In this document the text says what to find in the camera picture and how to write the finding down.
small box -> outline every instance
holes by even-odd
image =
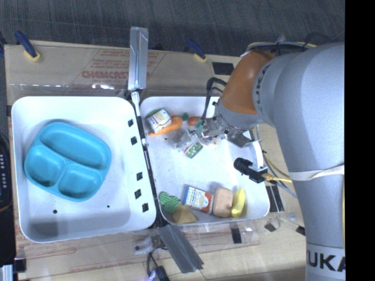
[[[189,208],[210,214],[212,212],[213,199],[214,196],[212,194],[188,186],[185,190],[182,204]]]

tan toy food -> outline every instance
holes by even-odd
[[[196,222],[197,218],[186,206],[179,204],[175,212],[172,214],[173,220],[177,224],[185,224],[189,222]]]
[[[215,192],[212,212],[214,215],[222,218],[228,218],[231,215],[233,203],[233,192],[225,187],[219,187]]]

blue plate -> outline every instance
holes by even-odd
[[[111,150],[98,137],[65,122],[46,125],[35,137],[23,168],[40,188],[71,201],[85,201],[101,187]]]

kuka logo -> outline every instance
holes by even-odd
[[[345,264],[345,256],[341,258],[340,264],[338,267],[332,266],[331,261],[334,261],[336,255],[328,255],[325,256],[323,253],[311,253],[311,251],[306,251],[306,264],[313,267],[313,268],[320,268],[320,269],[329,269],[334,272],[343,272],[346,270]]]

blue clamp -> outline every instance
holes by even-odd
[[[29,39],[19,30],[15,32],[14,36],[16,37],[17,41],[19,41],[19,43],[25,48],[25,56],[31,61],[38,61],[40,58],[40,54],[34,49]]]
[[[200,47],[199,44],[194,42],[193,40],[189,39],[185,41],[185,48],[192,49],[195,53],[194,54],[195,58],[198,59],[199,61],[204,63],[207,60],[207,57],[204,55],[202,47]]]

